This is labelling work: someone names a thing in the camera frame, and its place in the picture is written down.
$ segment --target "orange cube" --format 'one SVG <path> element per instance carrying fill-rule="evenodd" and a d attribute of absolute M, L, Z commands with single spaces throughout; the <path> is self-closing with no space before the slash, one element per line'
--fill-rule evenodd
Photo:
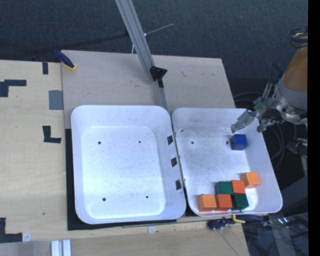
<path fill-rule="evenodd" d="M 233 207 L 230 194 L 216 194 L 215 201 L 217 211 L 226 212 Z"/>
<path fill-rule="evenodd" d="M 243 180 L 231 180 L 234 194 L 245 194 L 245 182 Z"/>
<path fill-rule="evenodd" d="M 199 212 L 212 212 L 217 208 L 214 194 L 201 194 L 197 199 Z"/>
<path fill-rule="evenodd" d="M 244 181 L 246 189 L 255 188 L 260 184 L 259 176 L 256 171 L 244 173 L 240 176 L 240 180 Z"/>

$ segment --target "green cube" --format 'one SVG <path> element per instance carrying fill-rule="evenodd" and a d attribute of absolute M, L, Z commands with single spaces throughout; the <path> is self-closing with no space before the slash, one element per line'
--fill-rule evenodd
<path fill-rule="evenodd" d="M 249 206 L 248 198 L 246 194 L 233 194 L 232 199 L 232 210 L 243 210 Z"/>
<path fill-rule="evenodd" d="M 214 185 L 214 189 L 215 194 L 234 194 L 231 181 L 219 181 Z"/>

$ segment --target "black clamp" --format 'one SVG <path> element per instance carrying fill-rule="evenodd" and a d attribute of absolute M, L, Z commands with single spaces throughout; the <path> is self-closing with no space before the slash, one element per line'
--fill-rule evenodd
<path fill-rule="evenodd" d="M 156 67 L 156 66 L 152 66 L 150 68 L 152 79 L 153 81 L 156 81 L 156 80 L 158 81 L 158 85 L 160 88 L 164 88 L 164 83 L 162 82 L 162 78 L 167 73 L 167 71 L 168 71 L 167 69 Z"/>

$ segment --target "empty white tray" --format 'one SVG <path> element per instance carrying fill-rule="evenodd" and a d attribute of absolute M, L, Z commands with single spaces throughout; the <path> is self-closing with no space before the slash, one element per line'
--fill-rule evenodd
<path fill-rule="evenodd" d="M 255 119 L 236 134 L 245 134 L 248 146 L 232 150 L 231 125 L 245 109 L 236 108 L 178 108 L 172 114 L 176 145 L 180 156 L 186 194 L 190 208 L 199 216 L 220 216 L 240 213 L 199 212 L 197 198 L 201 194 L 215 194 L 220 181 L 239 180 L 245 172 L 256 171 L 261 184 L 246 189 L 249 207 L 245 214 L 278 212 L 283 204 L 281 192 L 265 145 L 263 134 L 257 132 Z"/>
<path fill-rule="evenodd" d="M 75 210 L 88 224 L 173 220 L 186 210 L 169 113 L 82 105 L 71 115 Z"/>

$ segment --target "black floor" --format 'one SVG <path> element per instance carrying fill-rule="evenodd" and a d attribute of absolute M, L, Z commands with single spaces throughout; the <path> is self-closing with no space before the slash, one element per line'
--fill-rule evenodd
<path fill-rule="evenodd" d="M 236 104 L 252 108 L 275 63 L 285 70 L 296 52 L 293 29 L 308 27 L 307 0 L 134 0 L 154 55 L 220 58 Z M 131 53 L 132 43 L 113 0 L 0 0 L 0 59 L 56 62 L 53 51 Z M 161 27 L 168 27 L 152 32 Z M 285 123 L 264 132 L 272 158 L 304 126 Z M 298 155 L 285 149 L 272 158 L 280 189 L 304 176 Z"/>

